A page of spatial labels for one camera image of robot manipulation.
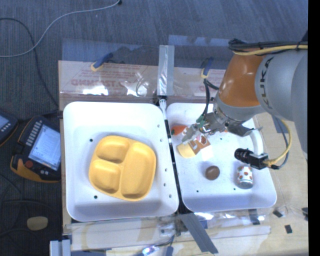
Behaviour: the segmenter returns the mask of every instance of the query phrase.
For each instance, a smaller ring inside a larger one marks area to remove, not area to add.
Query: black electronic device
[[[18,127],[18,119],[0,110],[0,146],[2,146]]]
[[[10,168],[28,180],[60,181],[61,140],[58,127],[41,115],[33,117],[18,139]]]

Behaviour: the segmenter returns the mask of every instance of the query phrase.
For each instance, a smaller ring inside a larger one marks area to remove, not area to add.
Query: gray carpet floor
[[[123,0],[112,8],[60,18],[35,50],[14,56],[31,49],[58,17],[115,2],[0,0],[0,110],[20,120],[16,133],[0,147],[0,256],[49,255],[49,241],[61,238],[61,184],[26,180],[10,170],[26,120],[58,108],[59,60],[95,60],[86,42],[146,48],[181,44],[181,58],[189,62],[180,64],[192,67],[197,65],[192,60],[204,54],[199,39],[298,42],[308,30],[308,0]],[[136,53],[125,62],[157,65],[156,55]],[[117,56],[123,61],[124,54]],[[227,63],[221,59],[213,67],[225,68]],[[54,115],[49,119],[59,123]],[[21,197],[32,202],[10,203]],[[48,217],[48,227],[35,235],[26,231],[27,218],[40,215]]]

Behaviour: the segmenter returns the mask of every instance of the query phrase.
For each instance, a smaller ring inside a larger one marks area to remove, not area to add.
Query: yellow cable
[[[291,130],[289,129],[289,126],[283,120],[280,120],[280,121],[283,123],[283,125],[285,126],[285,128],[287,129],[288,134],[289,134],[288,146],[286,147],[285,151],[280,156],[278,156],[277,158],[263,161],[268,167],[271,167],[272,165],[277,163],[281,158],[283,158],[288,153],[288,151],[289,151],[289,149],[291,148],[291,145],[292,145]]]
[[[249,55],[265,54],[265,53],[270,53],[270,52],[274,52],[274,51],[281,51],[281,50],[294,50],[297,48],[307,50],[308,45],[304,45],[304,44],[302,44],[302,45],[301,44],[300,45],[284,45],[284,46],[276,46],[276,47],[270,47],[270,48],[248,51],[248,52],[233,51],[233,53],[237,54],[237,55],[242,55],[242,56],[249,56]]]

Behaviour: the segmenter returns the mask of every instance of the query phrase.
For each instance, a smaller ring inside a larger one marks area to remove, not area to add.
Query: blue and yellow clamp
[[[91,70],[96,72],[104,66],[104,63],[107,63],[114,55],[112,53],[108,53],[103,57],[99,58],[96,62],[91,64]]]
[[[213,57],[206,58],[202,64],[201,64],[201,77],[206,79],[209,76],[209,71],[212,65],[212,62],[214,61]]]

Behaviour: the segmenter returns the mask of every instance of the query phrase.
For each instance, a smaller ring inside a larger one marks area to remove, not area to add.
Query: yellow divided plate
[[[151,189],[156,162],[156,154],[148,145],[127,137],[106,136],[94,150],[89,180],[102,193],[138,201]]]

